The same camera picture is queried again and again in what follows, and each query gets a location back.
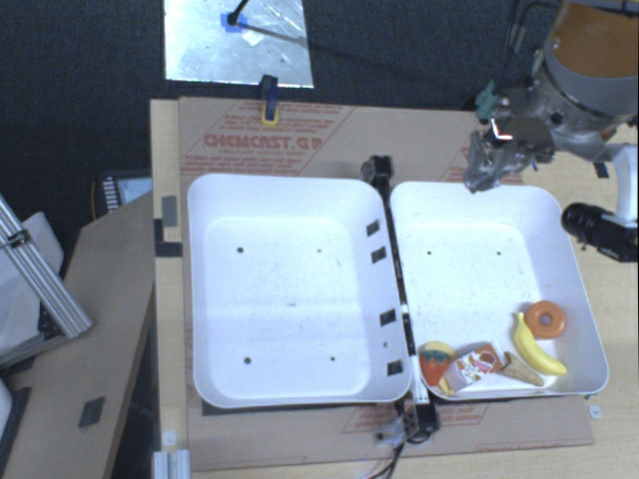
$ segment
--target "black clip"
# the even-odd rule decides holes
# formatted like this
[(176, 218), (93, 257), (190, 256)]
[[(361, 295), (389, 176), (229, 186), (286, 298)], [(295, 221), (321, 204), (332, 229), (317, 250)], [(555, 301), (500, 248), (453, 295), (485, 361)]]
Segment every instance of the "black clip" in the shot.
[(271, 75), (263, 75), (258, 87), (258, 99), (264, 102), (262, 107), (262, 124), (275, 126), (280, 119), (278, 110), (278, 78)]
[(623, 14), (625, 14), (628, 18), (636, 18), (637, 17), (637, 13), (636, 12), (631, 12), (628, 10), (628, 3), (630, 2), (630, 0), (623, 0), (623, 2), (621, 3), (621, 12)]
[(14, 235), (9, 236), (4, 243), (0, 244), (0, 249), (6, 248), (7, 246), (16, 248), (20, 246), (21, 244), (26, 243), (30, 239), (31, 239), (31, 235), (29, 234), (29, 232), (26, 229), (21, 229)]
[(392, 167), (392, 157), (371, 156), (359, 171), (359, 179), (377, 188), (380, 182), (388, 183), (392, 178), (394, 170)]

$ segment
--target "white plastic bin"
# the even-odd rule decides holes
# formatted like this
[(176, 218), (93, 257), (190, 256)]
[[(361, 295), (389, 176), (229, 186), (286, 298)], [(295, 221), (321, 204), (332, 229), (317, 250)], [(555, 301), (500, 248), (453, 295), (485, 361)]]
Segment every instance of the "white plastic bin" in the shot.
[[(512, 344), (514, 313), (549, 299), (542, 347), (568, 374), (492, 374), (451, 400), (592, 393), (608, 367), (561, 210), (548, 193), (404, 183), (392, 192), (416, 345)], [(194, 377), (220, 407), (387, 402), (411, 370), (382, 200), (355, 180), (211, 174), (188, 193)]]

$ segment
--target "metal plate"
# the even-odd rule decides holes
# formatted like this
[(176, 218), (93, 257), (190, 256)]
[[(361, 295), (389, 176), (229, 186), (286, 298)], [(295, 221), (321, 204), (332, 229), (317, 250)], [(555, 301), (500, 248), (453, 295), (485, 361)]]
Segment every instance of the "metal plate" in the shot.
[(168, 80), (312, 88), (302, 0), (251, 0), (240, 27), (224, 16), (241, 0), (165, 0)]

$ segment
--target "black cable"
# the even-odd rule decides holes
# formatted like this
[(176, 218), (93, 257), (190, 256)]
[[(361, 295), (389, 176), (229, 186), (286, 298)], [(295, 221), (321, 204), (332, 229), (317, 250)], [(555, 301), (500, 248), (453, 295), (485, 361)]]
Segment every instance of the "black cable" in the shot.
[(506, 69), (508, 68), (508, 66), (510, 65), (510, 62), (512, 61), (515, 54), (517, 53), (517, 43), (519, 42), (519, 39), (515, 39), (514, 34), (522, 33), (521, 30), (528, 16), (528, 12), (533, 7), (540, 7), (540, 8), (548, 9), (552, 11), (557, 11), (559, 9), (557, 5), (553, 5), (553, 4), (549, 4), (545, 2), (529, 2), (519, 14), (519, 18), (511, 22), (511, 26), (508, 31), (508, 36), (506, 38), (506, 47), (505, 47), (503, 61), (501, 64), (501, 70), (499, 71), (499, 77), (497, 78), (497, 81), (495, 82), (495, 88), (493, 90), (493, 94), (499, 94), (499, 92), (501, 91), (501, 85), (503, 83), (503, 77), (506, 74)]
[(508, 49), (510, 47), (510, 42), (512, 41), (512, 28), (517, 18), (517, 9), (519, 8), (520, 2), (521, 0), (512, 0), (510, 4), (510, 15), (508, 17), (508, 29), (506, 33), (506, 42), (504, 44), (503, 54), (501, 56), (501, 71), (499, 72), (499, 76), (497, 77), (497, 81), (495, 82), (495, 87), (492, 90), (493, 94), (499, 94), (499, 91), (501, 90), (501, 82), (503, 80), (503, 75), (506, 70), (506, 66), (510, 62)]
[(408, 438), (406, 442), (412, 445), (421, 445), (422, 443), (426, 442), (429, 438), (430, 438), (430, 433), (426, 433), (425, 436), (422, 436), (419, 438), (417, 436), (412, 436)]
[(377, 472), (374, 475), (371, 475), (369, 477), (367, 477), (366, 479), (378, 479), (379, 477), (383, 477), (384, 479), (390, 479), (392, 477), (392, 474), (395, 471), (395, 467), (397, 466), (397, 461), (399, 461), (399, 456), (401, 455), (401, 451), (403, 450), (403, 446), (404, 444), (399, 444), (396, 448), (395, 448), (395, 453), (392, 456), (392, 459), (390, 460), (390, 463), (388, 463), (385, 467), (383, 467), (381, 470), (379, 470), (379, 472)]

